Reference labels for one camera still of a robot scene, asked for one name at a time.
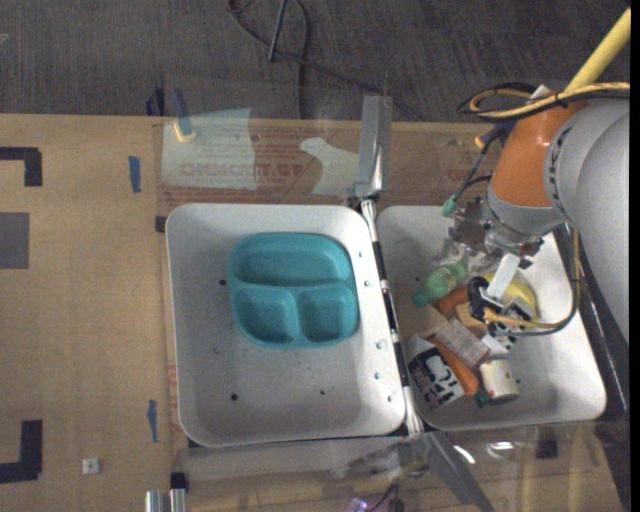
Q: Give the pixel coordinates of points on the green plastic bottle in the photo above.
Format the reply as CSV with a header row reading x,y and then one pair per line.
x,y
440,282

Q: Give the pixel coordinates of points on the long orange carrot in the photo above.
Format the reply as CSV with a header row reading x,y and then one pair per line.
x,y
462,375

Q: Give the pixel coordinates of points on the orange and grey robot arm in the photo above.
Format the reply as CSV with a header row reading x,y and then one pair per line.
x,y
590,190

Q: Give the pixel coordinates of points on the teal divided plate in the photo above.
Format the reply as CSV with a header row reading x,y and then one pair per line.
x,y
292,260

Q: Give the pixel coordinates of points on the short orange carrot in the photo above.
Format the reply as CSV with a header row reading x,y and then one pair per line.
x,y
450,301

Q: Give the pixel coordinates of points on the brown cardboard board red print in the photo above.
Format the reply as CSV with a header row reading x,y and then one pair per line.
x,y
425,165

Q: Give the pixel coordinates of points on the yellow banana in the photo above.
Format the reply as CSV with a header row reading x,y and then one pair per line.
x,y
524,294

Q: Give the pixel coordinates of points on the white plastic tray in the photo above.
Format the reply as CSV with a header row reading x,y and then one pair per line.
x,y
280,390
555,380

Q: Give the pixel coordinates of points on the black and white carton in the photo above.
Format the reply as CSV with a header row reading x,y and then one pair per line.
x,y
434,377

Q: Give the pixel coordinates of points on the small white can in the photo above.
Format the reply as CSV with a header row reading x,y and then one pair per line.
x,y
500,382

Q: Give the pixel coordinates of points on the tan bread piece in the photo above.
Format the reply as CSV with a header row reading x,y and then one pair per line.
x,y
466,317

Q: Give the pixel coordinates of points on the small white cube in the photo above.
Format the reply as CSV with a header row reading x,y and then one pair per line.
x,y
91,466

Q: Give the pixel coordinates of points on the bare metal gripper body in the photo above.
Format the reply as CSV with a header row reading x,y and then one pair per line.
x,y
487,232

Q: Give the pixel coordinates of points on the pale brown packet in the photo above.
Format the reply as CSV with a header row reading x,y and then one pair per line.
x,y
462,342

